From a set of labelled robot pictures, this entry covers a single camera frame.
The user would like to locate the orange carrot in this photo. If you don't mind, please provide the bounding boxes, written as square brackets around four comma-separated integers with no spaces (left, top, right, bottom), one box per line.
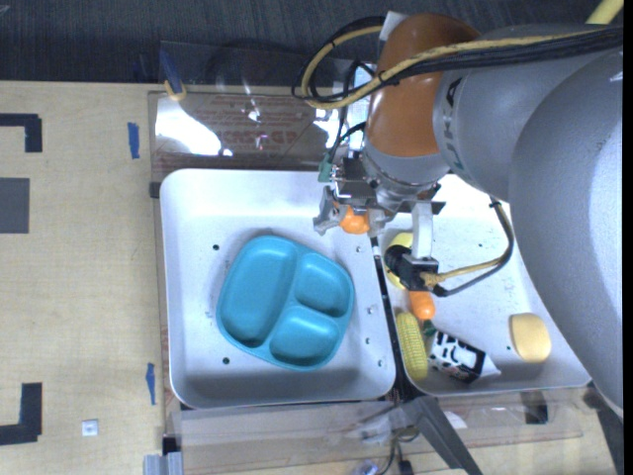
[407,289,439,338]

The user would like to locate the yellow bread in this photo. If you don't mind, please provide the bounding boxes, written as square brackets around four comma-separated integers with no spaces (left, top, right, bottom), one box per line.
[508,312,553,364]

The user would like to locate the blue divided plate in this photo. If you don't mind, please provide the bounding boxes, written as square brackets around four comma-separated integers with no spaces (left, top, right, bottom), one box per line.
[215,235,357,372]

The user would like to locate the yellow toy fruit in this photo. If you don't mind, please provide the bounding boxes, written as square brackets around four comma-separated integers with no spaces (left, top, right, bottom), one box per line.
[384,232,415,291]

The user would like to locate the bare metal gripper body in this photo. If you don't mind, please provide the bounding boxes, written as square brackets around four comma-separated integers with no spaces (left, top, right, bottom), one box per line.
[330,150,442,215]

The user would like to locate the orange toy fruit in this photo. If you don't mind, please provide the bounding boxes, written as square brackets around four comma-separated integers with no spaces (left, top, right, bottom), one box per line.
[340,205,372,237]

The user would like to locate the black and white carton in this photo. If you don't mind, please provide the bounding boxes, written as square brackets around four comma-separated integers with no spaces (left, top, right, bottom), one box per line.
[426,331,502,384]

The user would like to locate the yellow corn cob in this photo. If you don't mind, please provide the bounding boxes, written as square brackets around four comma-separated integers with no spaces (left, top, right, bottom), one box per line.
[395,311,430,383]

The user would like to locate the white plastic tray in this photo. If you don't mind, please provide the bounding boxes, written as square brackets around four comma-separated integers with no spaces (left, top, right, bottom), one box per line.
[370,172,593,399]
[158,167,398,411]

